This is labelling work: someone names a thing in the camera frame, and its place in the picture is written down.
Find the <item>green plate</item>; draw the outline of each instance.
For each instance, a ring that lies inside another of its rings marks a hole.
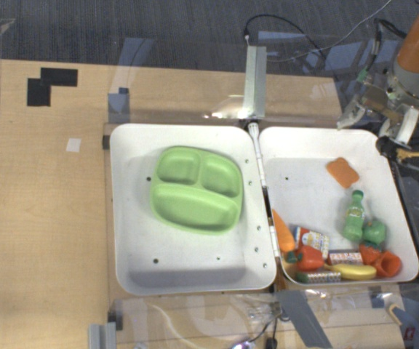
[[[159,157],[151,181],[151,209],[162,222],[221,233],[239,221],[243,185],[231,160],[197,148],[174,147]]]

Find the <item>metal bracket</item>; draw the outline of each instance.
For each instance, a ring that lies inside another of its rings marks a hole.
[[[247,48],[245,91],[239,119],[258,119],[265,115],[266,98],[266,47]]]
[[[117,349],[116,323],[110,322],[104,326],[90,324],[88,328],[89,349]]]

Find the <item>white tray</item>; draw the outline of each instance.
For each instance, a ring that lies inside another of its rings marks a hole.
[[[411,281],[418,274],[410,229],[388,161],[378,153],[376,140],[372,133],[350,129],[271,127],[260,134],[271,206],[286,223],[328,235],[330,249],[358,249],[341,232],[351,193],[359,189],[364,192],[367,217],[387,225],[384,248],[402,259],[400,273],[340,284]],[[326,164],[340,156],[360,175],[349,189],[342,188],[326,170]]]
[[[168,226],[150,207],[162,151],[201,148],[238,164],[244,181],[239,223],[220,235]],[[276,263],[250,136],[236,127],[125,124],[111,135],[116,275],[138,295],[262,289]]]

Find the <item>wooden surface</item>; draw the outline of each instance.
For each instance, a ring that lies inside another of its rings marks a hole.
[[[27,107],[27,78],[42,66],[78,69],[78,86],[53,87],[51,107]],[[116,277],[101,140],[108,93],[119,86],[130,89],[134,121],[201,121],[242,94],[244,74],[0,61],[0,349],[87,348],[88,326],[106,321]],[[295,122],[340,113],[329,79],[269,76],[267,89],[268,115]],[[81,139],[78,153],[66,151],[71,138]]]

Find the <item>floor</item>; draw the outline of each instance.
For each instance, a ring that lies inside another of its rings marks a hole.
[[[0,39],[0,50],[6,59],[243,72],[245,24],[254,15],[269,13],[290,23],[271,17],[250,23],[250,43],[268,47],[268,72],[333,76],[344,107],[360,88],[354,79],[370,50],[372,20],[340,45],[324,50],[326,59],[308,55],[274,61],[311,50],[312,41],[318,47],[334,44],[386,1],[0,0],[0,18],[15,20]],[[378,17],[407,31],[418,11],[414,0],[393,0]],[[295,26],[307,35],[298,35]],[[384,39],[377,72],[389,65],[400,43],[390,33]],[[127,50],[135,54],[124,56]],[[400,173],[419,182],[417,172]]]

